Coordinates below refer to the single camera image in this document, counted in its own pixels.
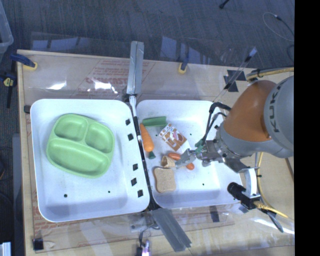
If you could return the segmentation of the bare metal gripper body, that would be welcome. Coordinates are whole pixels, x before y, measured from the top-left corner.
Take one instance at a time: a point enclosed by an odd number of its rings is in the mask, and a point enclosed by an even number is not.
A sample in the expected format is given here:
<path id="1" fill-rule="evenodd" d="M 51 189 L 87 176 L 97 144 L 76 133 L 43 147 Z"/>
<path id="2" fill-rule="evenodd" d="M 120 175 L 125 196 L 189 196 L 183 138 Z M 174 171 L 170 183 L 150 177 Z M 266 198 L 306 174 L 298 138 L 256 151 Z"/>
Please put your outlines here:
<path id="1" fill-rule="evenodd" d="M 243 158 L 227 147 L 220 140 L 206 140 L 201 139 L 196 143 L 196 158 L 202 161 L 202 165 L 207 167 L 211 162 L 219 162 L 225 164 L 235 173 L 243 173 L 250 167 L 241 162 Z"/>

